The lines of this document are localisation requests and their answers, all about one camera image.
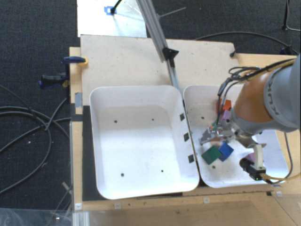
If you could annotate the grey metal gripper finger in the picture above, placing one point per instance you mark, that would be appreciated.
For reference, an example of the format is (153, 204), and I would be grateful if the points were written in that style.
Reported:
(217, 137)
(206, 135)

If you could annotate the white plastic tray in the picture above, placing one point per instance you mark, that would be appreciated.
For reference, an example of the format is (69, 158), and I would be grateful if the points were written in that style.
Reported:
(235, 173)
(141, 145)

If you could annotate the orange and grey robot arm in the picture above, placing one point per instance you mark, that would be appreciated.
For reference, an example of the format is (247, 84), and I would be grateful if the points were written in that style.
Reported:
(270, 98)

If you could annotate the blue cube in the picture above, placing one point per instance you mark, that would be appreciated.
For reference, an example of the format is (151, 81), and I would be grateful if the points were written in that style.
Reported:
(226, 150)

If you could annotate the green cube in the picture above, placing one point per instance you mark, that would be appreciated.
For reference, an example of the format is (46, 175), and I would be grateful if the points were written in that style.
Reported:
(211, 155)

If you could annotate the black cylinder on white bracket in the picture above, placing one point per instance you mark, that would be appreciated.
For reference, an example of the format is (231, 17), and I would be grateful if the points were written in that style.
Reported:
(252, 167)

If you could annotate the thin black rod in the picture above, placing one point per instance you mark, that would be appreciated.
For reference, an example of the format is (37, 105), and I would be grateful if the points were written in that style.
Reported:
(191, 135)

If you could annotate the purple cube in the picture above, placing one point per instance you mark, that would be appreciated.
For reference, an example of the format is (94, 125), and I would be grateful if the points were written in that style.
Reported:
(226, 114)
(251, 157)

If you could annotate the orange cube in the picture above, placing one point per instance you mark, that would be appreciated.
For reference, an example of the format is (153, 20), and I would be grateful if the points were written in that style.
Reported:
(226, 105)

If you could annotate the pale wood board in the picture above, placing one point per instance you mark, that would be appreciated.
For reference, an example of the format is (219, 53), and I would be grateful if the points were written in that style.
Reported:
(127, 62)

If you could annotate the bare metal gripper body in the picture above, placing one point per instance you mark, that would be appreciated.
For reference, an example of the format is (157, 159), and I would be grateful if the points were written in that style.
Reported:
(225, 126)

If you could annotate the brown cube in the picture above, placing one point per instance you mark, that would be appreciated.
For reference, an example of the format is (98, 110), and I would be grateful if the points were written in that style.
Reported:
(216, 139)

